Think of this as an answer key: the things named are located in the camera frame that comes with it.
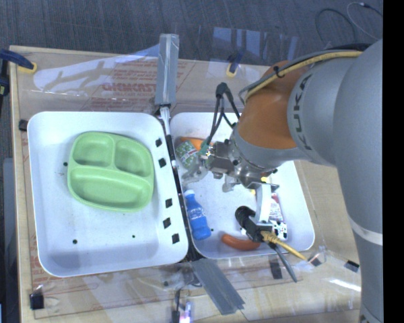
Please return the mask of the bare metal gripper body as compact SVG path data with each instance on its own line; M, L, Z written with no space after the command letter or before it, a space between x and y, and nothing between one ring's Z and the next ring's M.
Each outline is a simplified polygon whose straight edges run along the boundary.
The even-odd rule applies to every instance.
M222 190L230 192L238 185L256 190L267 182L267 178L275 174L278 169L264 169L248 161L240 154L232 141L216 141L208 147L206 168L213 173L213 177L224 178Z

